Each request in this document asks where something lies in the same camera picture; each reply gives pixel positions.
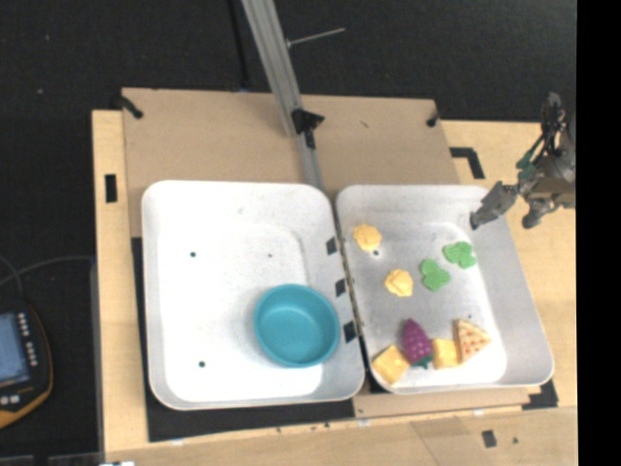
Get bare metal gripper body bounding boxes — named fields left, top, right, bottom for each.
left=517, top=155, right=578, bottom=209

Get green toy broccoli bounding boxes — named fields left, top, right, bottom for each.
left=441, top=240, right=478, bottom=271
left=419, top=257, right=453, bottom=293

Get white plastic tray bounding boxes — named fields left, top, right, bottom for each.
left=140, top=179, right=367, bottom=412
left=334, top=183, right=556, bottom=397

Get yellow lumpy toy food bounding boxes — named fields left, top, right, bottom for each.
left=352, top=223, right=383, bottom=252
left=383, top=268, right=415, bottom=299

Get toy pizza slice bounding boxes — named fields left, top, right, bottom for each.
left=453, top=317, right=493, bottom=364

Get purple toy grapes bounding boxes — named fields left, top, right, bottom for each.
left=400, top=318, right=435, bottom=370

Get yellow toy cheese block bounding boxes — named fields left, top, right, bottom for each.
left=431, top=337, right=461, bottom=371
left=371, top=344, right=412, bottom=385

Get thin black and white rod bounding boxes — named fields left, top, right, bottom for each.
left=333, top=202, right=366, bottom=340

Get blue bowl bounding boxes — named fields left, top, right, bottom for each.
left=252, top=283, right=342, bottom=370

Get brown cardboard board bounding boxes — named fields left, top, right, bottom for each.
left=119, top=86, right=536, bottom=419

